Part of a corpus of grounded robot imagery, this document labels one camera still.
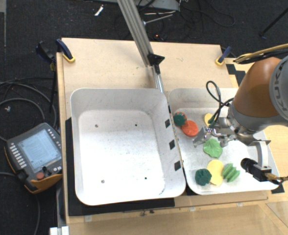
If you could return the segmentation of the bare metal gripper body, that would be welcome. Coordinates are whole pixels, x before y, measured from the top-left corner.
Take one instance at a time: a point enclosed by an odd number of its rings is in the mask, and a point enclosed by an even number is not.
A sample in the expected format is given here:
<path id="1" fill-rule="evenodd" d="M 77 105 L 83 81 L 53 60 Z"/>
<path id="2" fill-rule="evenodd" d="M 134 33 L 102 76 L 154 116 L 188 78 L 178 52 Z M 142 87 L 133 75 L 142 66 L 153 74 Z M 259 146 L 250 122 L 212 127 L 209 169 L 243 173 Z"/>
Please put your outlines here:
<path id="1" fill-rule="evenodd" d="M 257 139 L 253 136 L 255 132 L 241 126 L 235 119 L 219 117 L 218 120 L 209 123 L 212 129 L 212 135 L 216 138 L 228 136 L 229 142 L 240 141 L 245 145 L 252 145 Z"/>

